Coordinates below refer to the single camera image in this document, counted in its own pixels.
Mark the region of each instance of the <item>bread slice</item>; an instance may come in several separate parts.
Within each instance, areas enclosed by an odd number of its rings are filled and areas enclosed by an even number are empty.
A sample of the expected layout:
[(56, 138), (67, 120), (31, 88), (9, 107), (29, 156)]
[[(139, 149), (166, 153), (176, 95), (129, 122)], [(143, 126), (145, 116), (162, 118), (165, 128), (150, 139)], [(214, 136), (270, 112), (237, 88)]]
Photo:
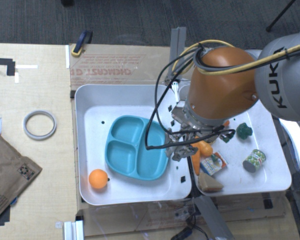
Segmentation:
[(204, 192), (218, 192), (224, 187), (224, 185), (204, 172), (200, 172), (199, 174), (198, 185), (199, 188)]

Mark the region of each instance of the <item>tape roll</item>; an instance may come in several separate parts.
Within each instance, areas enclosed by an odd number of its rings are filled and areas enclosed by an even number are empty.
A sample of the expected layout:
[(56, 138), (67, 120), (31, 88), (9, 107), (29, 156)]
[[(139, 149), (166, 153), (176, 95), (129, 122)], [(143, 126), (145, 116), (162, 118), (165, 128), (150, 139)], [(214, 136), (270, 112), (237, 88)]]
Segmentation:
[[(29, 130), (27, 128), (28, 120), (35, 115), (44, 115), (44, 116), (49, 117), (53, 122), (52, 130), (45, 135), (34, 135), (31, 132), (29, 132)], [(42, 140), (45, 140), (45, 139), (51, 137), (55, 133), (56, 128), (57, 128), (57, 120), (56, 120), (55, 116), (46, 110), (35, 110), (35, 111), (27, 114), (23, 120), (23, 129), (24, 129), (25, 134), (28, 137), (30, 137), (31, 139), (36, 140), (36, 141), (42, 141)]]

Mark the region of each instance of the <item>blue divided plate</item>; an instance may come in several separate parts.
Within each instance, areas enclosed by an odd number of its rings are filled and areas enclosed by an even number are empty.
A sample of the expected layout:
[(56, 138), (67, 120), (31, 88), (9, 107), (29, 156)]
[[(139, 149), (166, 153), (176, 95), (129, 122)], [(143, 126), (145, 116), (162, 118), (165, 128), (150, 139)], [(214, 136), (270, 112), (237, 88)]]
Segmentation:
[[(124, 115), (112, 124), (105, 146), (105, 161), (115, 172), (144, 181), (158, 179), (166, 170), (168, 157), (165, 149), (146, 150), (145, 134), (149, 119)], [(148, 144), (165, 143), (165, 132), (152, 122)]]

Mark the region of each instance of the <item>gray carpet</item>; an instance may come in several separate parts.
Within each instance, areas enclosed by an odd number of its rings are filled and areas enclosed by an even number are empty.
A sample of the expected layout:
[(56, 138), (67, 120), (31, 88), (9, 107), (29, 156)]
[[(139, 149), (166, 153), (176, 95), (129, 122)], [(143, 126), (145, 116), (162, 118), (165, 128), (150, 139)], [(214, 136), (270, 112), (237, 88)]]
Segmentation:
[(187, 27), (186, 45), (219, 39), (262, 49), (300, 31), (300, 0), (266, 27), (291, 0), (0, 0), (0, 43), (75, 43), (83, 30), (93, 44), (169, 46), (171, 29)]

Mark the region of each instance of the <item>wooden table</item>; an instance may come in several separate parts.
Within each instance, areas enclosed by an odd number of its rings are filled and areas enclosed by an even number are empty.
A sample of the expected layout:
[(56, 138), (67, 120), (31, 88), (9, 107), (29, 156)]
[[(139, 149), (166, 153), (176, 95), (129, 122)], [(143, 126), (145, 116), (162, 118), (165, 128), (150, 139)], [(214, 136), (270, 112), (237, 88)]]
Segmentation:
[[(103, 51), (107, 46), (95, 45)], [(0, 226), (0, 240), (63, 239), (58, 222), (74, 221), (77, 208), (74, 128), (70, 99), (70, 69), (67, 68), (65, 45), (0, 43), (0, 58), (13, 59), (16, 65), (38, 65), (36, 69), (19, 69), (19, 83), (6, 75), (0, 65), (0, 115), (2, 136), (23, 156), (43, 170), (11, 207), (10, 222)], [(24, 117), (34, 110), (47, 110), (57, 121), (54, 135), (43, 141), (30, 139), (23, 130)], [(35, 134), (49, 131), (52, 123), (37, 116), (29, 122)], [(299, 239), (288, 200), (283, 201), (285, 215), (228, 222), (236, 239)], [(206, 225), (202, 228), (209, 232)], [(182, 228), (128, 232), (91, 236), (87, 239), (170, 239)], [(188, 239), (198, 239), (199, 232)]]

